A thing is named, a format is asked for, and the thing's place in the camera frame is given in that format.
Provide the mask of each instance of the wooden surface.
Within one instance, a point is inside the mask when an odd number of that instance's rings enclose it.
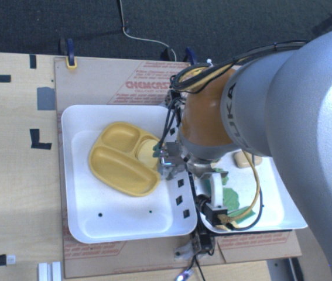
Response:
[[[0,53],[0,254],[16,264],[0,266],[0,280],[36,280],[37,264],[63,264],[56,111],[37,110],[37,88],[54,88],[54,57]],[[29,129],[51,150],[31,149]],[[265,261],[203,266],[206,280],[269,281]],[[74,280],[174,280],[180,269]],[[197,268],[189,280],[202,280]]]

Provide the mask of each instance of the white plate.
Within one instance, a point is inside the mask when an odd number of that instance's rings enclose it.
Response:
[[[228,171],[228,181],[223,187],[231,188],[238,194],[239,207],[243,208],[252,203],[255,196],[256,182],[250,167],[240,169],[236,165],[234,155],[239,151],[241,150],[227,153],[214,167]],[[258,172],[263,197],[262,215],[255,226],[244,232],[279,231],[307,227],[301,213],[285,189],[272,158],[263,157],[262,163],[256,166],[256,170]],[[195,180],[194,183],[196,185],[197,195],[210,195],[205,181]],[[256,219],[259,207],[260,202],[258,199],[253,208],[255,215],[240,222],[239,227],[243,228],[250,225],[251,222]],[[213,227],[207,222],[203,214],[201,214],[201,219],[205,226],[211,231],[220,234],[227,233],[227,231]]]
[[[186,235],[194,230],[197,214],[186,172],[173,180],[162,179],[147,196],[131,197],[98,180],[88,164],[93,144],[109,124],[125,121],[160,138],[166,114],[165,107],[142,105],[73,105],[63,112],[68,224],[75,239],[91,244]]]

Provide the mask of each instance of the black cable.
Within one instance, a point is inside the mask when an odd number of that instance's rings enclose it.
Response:
[[[245,231],[245,230],[249,230],[252,227],[254,227],[258,221],[261,219],[262,216],[262,209],[263,209],[263,197],[262,197],[262,190],[259,189],[259,211],[258,211],[258,215],[256,217],[256,219],[254,220],[254,222],[252,222],[250,225],[246,226],[246,227],[234,227],[231,223],[227,223],[226,226],[228,229],[233,230],[233,231]]]
[[[223,63],[220,63],[216,66],[210,67],[210,64],[197,64],[194,66],[190,66],[175,76],[172,76],[170,81],[171,81],[171,88],[175,91],[181,92],[181,91],[186,91],[187,88],[195,85],[197,82],[202,80],[203,78],[208,77],[209,75],[212,75],[215,71],[221,70],[222,68],[226,67],[222,72],[217,74],[216,76],[213,76],[209,78],[203,85],[202,88],[198,89],[197,91],[188,91],[191,94],[197,94],[201,90],[203,90],[208,83],[212,82],[219,76],[223,75],[226,73],[232,66],[238,63],[242,63],[243,61],[246,60],[253,60],[255,58],[261,57],[264,54],[270,54],[273,52],[281,52],[281,51],[287,51],[287,50],[295,50],[303,47],[306,44],[306,42],[300,42],[300,41],[288,41],[288,42],[282,42],[282,43],[274,43],[272,45],[268,46],[262,46],[262,47],[257,47],[254,49],[249,50],[248,52],[245,52],[243,54],[240,54],[237,57],[233,57],[229,61],[224,61]],[[189,71],[193,71],[198,68],[207,68],[206,70],[198,73],[197,75],[188,78],[185,81],[179,82],[182,77],[185,76]]]
[[[165,46],[166,48],[170,49],[170,51],[173,53],[173,57],[174,57],[174,61],[177,61],[177,56],[176,56],[176,52],[166,43],[161,42],[160,40],[153,40],[153,39],[144,39],[142,37],[136,37],[136,36],[131,36],[128,34],[126,26],[125,26],[125,19],[124,19],[124,11],[123,11],[123,5],[122,5],[122,1],[121,0],[117,0],[117,4],[120,10],[120,18],[121,18],[121,22],[122,22],[122,32],[123,34],[133,40],[141,40],[144,42],[152,42],[152,43],[157,43],[157,44],[161,44],[163,46]]]
[[[188,266],[188,268],[186,270],[190,270],[193,267],[195,261],[196,261],[195,256],[193,256],[191,259],[190,265]]]
[[[198,267],[198,269],[199,269],[199,271],[200,271],[200,274],[201,274],[202,280],[203,280],[203,281],[206,281],[206,280],[205,280],[205,277],[204,277],[204,275],[203,275],[203,272],[202,272],[202,270],[201,270],[200,263],[198,262],[197,255],[195,255],[194,258],[195,258],[194,261],[195,261],[195,263],[196,263],[196,265],[197,265],[197,267]]]
[[[174,119],[175,119],[175,116],[176,116],[176,110],[178,109],[178,107],[179,106],[175,106],[175,104],[178,102],[178,101],[180,101],[180,102],[182,102],[182,97],[177,97],[177,98],[175,98],[175,99],[173,99],[171,102],[170,102],[170,104],[169,104],[169,106],[168,106],[168,112],[167,112],[167,116],[166,116],[166,122],[165,122],[165,127],[163,128],[163,134],[162,134],[162,137],[160,138],[160,140],[159,140],[159,142],[158,142],[158,144],[154,147],[154,149],[155,149],[155,154],[157,154],[157,150],[158,151],[160,151],[160,149],[162,148],[162,145],[163,145],[163,143],[164,143],[164,141],[165,141],[165,138],[166,138],[166,136],[167,136],[167,134],[170,132],[170,130],[171,130],[171,127],[172,127],[172,123],[173,123],[173,121],[174,121]],[[175,109],[174,109],[174,111],[173,111],[173,113],[172,113],[172,116],[171,116],[171,120],[170,120],[170,114],[171,114],[171,112],[172,112],[172,108],[173,107],[175,107]]]

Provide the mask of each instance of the yellow plate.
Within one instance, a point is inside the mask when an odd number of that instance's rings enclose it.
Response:
[[[89,155],[92,173],[101,181],[134,197],[150,194],[160,182],[158,159],[152,157],[159,139],[126,122],[106,127]]]

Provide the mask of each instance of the black carpet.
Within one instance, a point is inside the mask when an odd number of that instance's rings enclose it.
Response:
[[[198,61],[230,59],[255,46],[312,40],[332,30],[332,0],[122,0],[128,32],[160,40]],[[128,39],[117,0],[0,0],[0,52],[158,60],[165,47]]]

